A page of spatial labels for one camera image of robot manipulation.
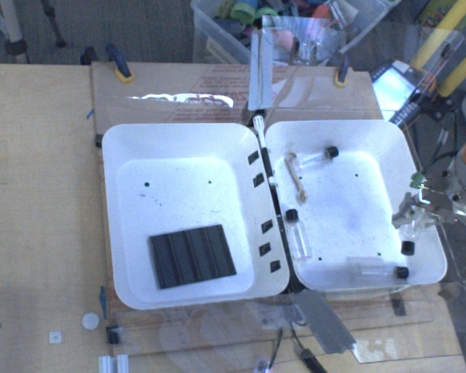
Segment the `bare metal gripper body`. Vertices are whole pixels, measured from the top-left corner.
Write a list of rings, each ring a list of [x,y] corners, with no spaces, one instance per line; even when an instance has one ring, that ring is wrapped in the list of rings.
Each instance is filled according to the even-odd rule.
[[[424,187],[419,191],[419,202],[439,223],[460,222],[466,227],[466,190],[441,192]]]

